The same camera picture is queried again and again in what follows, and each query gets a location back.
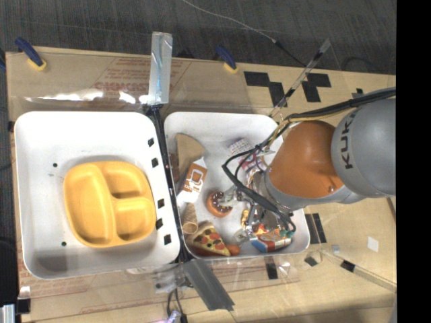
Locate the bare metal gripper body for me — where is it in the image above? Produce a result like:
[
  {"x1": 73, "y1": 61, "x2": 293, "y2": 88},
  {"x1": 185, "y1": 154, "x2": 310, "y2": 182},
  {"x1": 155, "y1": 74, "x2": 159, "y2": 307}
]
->
[{"x1": 248, "y1": 172, "x2": 294, "y2": 231}]

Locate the orange and blue can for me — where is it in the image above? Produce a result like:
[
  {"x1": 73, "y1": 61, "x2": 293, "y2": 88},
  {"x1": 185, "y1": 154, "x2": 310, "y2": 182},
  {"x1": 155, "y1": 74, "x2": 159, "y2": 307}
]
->
[{"x1": 250, "y1": 227, "x2": 292, "y2": 254}]

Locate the pizza slice with pepperoni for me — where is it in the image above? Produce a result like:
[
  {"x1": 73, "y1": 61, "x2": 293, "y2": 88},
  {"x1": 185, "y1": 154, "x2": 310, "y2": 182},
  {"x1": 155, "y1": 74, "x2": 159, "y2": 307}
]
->
[{"x1": 187, "y1": 221, "x2": 232, "y2": 258}]

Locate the brown frosted doughnut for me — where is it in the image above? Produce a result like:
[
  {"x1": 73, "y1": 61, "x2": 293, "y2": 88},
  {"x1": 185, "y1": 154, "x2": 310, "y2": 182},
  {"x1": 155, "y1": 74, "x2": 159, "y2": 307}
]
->
[{"x1": 205, "y1": 190, "x2": 234, "y2": 219}]

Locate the red and white packet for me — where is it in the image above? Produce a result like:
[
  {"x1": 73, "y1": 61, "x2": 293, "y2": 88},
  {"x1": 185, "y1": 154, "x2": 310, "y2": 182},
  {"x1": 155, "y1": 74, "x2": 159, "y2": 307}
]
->
[{"x1": 239, "y1": 155, "x2": 267, "y2": 190}]

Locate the tan waffle cone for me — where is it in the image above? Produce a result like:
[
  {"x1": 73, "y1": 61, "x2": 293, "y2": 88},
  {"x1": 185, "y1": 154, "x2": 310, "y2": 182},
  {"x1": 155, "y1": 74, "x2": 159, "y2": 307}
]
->
[{"x1": 182, "y1": 202, "x2": 200, "y2": 236}]

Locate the white and orange carton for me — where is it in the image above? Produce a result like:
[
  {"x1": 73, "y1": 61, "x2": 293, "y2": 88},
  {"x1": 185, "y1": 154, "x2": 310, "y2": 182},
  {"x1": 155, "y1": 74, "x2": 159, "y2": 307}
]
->
[{"x1": 176, "y1": 157, "x2": 208, "y2": 203}]

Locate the white packet with pink print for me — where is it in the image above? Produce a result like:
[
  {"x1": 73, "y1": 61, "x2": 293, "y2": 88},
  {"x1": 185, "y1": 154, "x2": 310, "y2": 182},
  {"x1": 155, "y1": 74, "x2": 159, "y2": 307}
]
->
[{"x1": 228, "y1": 138, "x2": 251, "y2": 157}]

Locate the brown cardboard board, red print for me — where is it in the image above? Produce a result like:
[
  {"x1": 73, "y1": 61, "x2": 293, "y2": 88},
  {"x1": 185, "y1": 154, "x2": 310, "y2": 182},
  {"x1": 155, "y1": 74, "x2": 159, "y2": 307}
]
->
[{"x1": 5, "y1": 45, "x2": 397, "y2": 323}]

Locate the brown bread slice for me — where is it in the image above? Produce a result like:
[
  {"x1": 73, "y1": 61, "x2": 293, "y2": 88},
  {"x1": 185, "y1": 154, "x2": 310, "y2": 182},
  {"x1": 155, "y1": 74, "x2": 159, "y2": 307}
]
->
[{"x1": 174, "y1": 133, "x2": 206, "y2": 185}]

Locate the white plastic tray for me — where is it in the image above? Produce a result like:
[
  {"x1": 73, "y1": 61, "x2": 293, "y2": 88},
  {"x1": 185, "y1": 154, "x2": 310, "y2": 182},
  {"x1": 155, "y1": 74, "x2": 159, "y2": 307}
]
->
[
  {"x1": 13, "y1": 110, "x2": 181, "y2": 280},
  {"x1": 163, "y1": 111, "x2": 311, "y2": 260}
]

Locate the yellow divided plate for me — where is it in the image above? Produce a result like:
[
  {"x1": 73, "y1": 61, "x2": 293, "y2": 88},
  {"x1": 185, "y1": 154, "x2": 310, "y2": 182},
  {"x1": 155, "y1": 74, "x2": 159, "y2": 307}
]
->
[{"x1": 63, "y1": 160, "x2": 158, "y2": 249}]

